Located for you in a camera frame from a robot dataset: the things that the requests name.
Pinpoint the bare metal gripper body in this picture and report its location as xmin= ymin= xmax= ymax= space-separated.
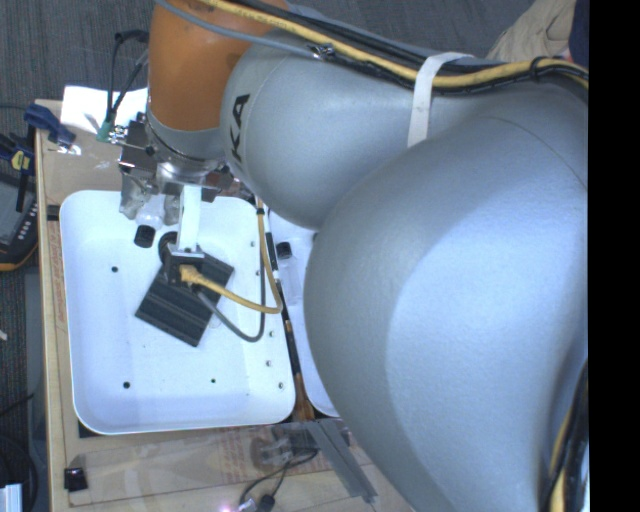
xmin=117 ymin=119 xmax=241 ymax=204

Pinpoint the white plastic tray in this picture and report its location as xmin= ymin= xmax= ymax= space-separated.
xmin=58 ymin=188 xmax=298 ymax=436
xmin=267 ymin=209 xmax=342 ymax=419

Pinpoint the thin black and white rod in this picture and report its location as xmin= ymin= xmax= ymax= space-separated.
xmin=263 ymin=214 xmax=316 ymax=423

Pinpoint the brown cardboard board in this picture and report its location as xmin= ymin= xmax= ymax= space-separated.
xmin=33 ymin=98 xmax=417 ymax=512

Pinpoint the person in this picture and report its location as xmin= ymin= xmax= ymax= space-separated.
xmin=486 ymin=0 xmax=590 ymax=67

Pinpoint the black block with thin wires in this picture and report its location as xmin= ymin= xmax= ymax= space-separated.
xmin=272 ymin=422 xmax=322 ymax=464

